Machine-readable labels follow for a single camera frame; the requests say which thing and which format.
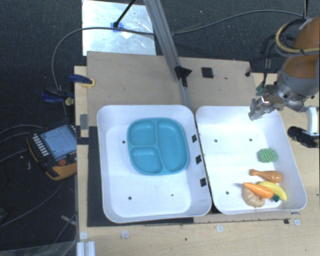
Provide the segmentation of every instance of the yellow banana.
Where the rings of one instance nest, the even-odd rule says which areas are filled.
[[[272,192],[279,196],[281,200],[283,201],[286,201],[287,200],[287,194],[286,192],[284,191],[284,189],[282,187],[280,187],[279,185],[273,183],[273,182],[270,182],[270,181],[260,181],[258,182],[259,185],[261,186],[265,186],[267,187],[268,189],[271,189]]]

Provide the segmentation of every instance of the orange carrot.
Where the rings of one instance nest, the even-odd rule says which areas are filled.
[[[243,185],[259,197],[270,199],[274,196],[274,193],[272,192],[272,190],[265,186],[253,184],[250,182],[245,182],[243,183]]]
[[[282,174],[276,170],[258,171],[255,169],[251,169],[250,175],[251,176],[258,175],[264,178],[265,180],[273,183],[280,183],[282,181]]]

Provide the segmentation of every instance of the dark gray floor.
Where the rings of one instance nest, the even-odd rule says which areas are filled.
[[[172,31],[193,25],[206,25],[239,13],[255,10],[282,10],[303,14],[303,0],[162,0]],[[320,1],[309,1],[308,16],[320,13]],[[210,28],[175,35],[180,56],[249,61],[252,71],[262,72],[262,41],[296,16],[279,13],[255,13],[237,17]],[[1,0],[0,1],[0,131],[17,124],[47,126],[63,118],[60,104],[44,103],[41,92],[53,88],[51,58],[59,40],[81,28],[81,0]],[[282,65],[282,58],[272,52],[271,71]],[[68,74],[73,66],[84,65],[81,34],[66,40],[56,55],[58,83],[70,90]],[[68,109],[72,118],[73,110]],[[0,140],[20,129],[2,134]],[[0,145],[0,160],[26,148],[25,139],[12,139]],[[29,211],[60,185],[51,181],[32,162],[29,154],[0,164],[0,207],[10,210],[7,221]],[[61,215],[75,212],[74,180],[68,179],[59,192],[33,213],[0,227],[0,251],[51,244],[65,222]],[[74,238],[69,226],[60,242]]]

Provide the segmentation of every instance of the blue plate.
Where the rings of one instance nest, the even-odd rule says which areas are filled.
[[[175,174],[189,163],[183,128],[169,118],[146,118],[133,122],[127,130],[131,164],[145,175]]]

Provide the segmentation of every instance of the electronic device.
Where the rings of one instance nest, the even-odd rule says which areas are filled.
[[[31,132],[27,144],[35,161],[52,180],[63,180],[77,172],[76,128],[68,119]]]

